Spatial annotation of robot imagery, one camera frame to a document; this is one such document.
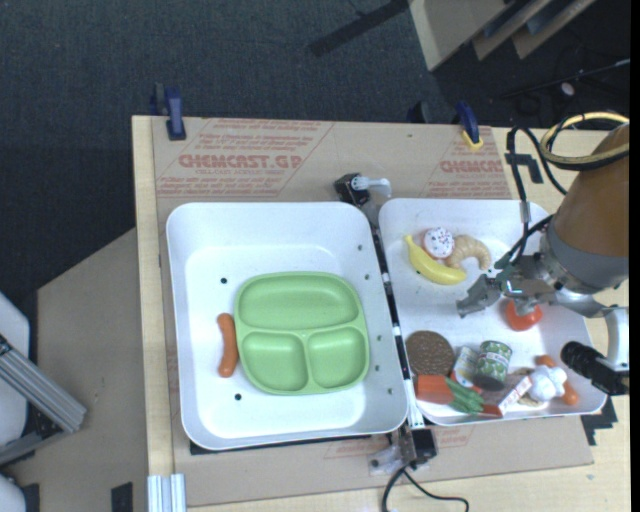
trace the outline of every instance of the black floor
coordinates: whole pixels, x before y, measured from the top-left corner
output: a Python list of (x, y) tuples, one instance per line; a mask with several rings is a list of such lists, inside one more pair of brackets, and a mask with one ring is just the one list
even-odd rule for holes
[(629, 115), (630, 65), (501, 96), (630, 56), (631, 1), (599, 0), (520, 60), (462, 47), (428, 72), (404, 0), (0, 1), (0, 292), (32, 291), (135, 225), (130, 118), (155, 82), (184, 113), (405, 122), (424, 101), (449, 123), (549, 127), (570, 113)]

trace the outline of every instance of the green can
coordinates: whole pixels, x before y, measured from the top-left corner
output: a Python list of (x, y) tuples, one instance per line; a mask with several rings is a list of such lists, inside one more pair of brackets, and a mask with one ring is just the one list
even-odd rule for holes
[(500, 391), (509, 371), (513, 351), (501, 341), (488, 340), (480, 345), (473, 383), (487, 391)]

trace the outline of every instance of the blue clamp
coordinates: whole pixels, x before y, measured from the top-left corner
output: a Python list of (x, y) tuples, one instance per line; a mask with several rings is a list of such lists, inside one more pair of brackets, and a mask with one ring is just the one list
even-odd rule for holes
[(471, 149), (479, 149), (483, 146), (484, 142), (480, 137), (480, 130), (478, 128), (478, 121), (476, 115), (471, 110), (471, 107), (465, 101), (459, 101), (456, 103), (456, 112), (464, 130), (462, 132), (462, 138), (469, 145)]
[(177, 87), (164, 87), (156, 84), (151, 97), (151, 114), (169, 116), (167, 120), (167, 134), (169, 140), (185, 140), (187, 132), (182, 120), (182, 98)]

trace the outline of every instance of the cookie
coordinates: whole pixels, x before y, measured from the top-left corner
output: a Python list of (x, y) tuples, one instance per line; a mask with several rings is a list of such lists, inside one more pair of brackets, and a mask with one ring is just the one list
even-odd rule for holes
[(447, 339), (433, 331), (416, 331), (405, 342), (414, 375), (449, 375), (455, 352)]

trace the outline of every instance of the toy sausage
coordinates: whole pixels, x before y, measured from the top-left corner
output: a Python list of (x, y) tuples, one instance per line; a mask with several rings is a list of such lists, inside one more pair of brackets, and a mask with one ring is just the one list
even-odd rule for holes
[[(536, 364), (548, 366), (549, 368), (553, 368), (554, 366), (556, 366), (556, 362), (553, 360), (553, 358), (546, 354), (543, 356), (536, 357)], [(564, 386), (564, 395), (562, 395), (562, 401), (567, 405), (576, 405), (579, 400), (578, 393), (576, 392), (576, 390), (573, 389), (573, 386), (569, 384), (568, 380), (564, 381), (563, 386)]]
[(231, 377), (238, 364), (238, 342), (236, 340), (236, 324), (229, 313), (221, 313), (217, 318), (222, 333), (222, 358), (218, 365), (220, 377)]

